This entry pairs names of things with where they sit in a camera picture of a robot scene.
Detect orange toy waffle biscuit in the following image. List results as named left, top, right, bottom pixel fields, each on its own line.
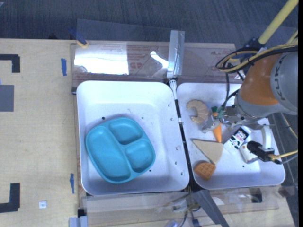
left=193, top=161, right=217, bottom=181

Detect blue divided plate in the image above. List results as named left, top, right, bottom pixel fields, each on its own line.
left=85, top=117, right=156, bottom=184

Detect white cow print carton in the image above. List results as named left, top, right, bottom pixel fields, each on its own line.
left=223, top=126, right=252, bottom=150

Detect orange toy carrot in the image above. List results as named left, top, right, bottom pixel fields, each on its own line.
left=211, top=106, right=223, bottom=144

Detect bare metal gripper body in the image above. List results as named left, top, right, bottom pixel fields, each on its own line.
left=218, top=105, right=254, bottom=127

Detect beige toy pizza slice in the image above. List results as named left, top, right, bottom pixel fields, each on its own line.
left=191, top=139, right=224, bottom=166

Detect white plastic tray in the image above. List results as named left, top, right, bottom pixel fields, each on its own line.
left=76, top=80, right=190, bottom=196
left=176, top=82, right=286, bottom=191

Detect beige toy croissant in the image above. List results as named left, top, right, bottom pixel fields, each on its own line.
left=186, top=99, right=210, bottom=124

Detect black cylinder on white bracket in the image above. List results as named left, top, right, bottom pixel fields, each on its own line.
left=246, top=124, right=276, bottom=162

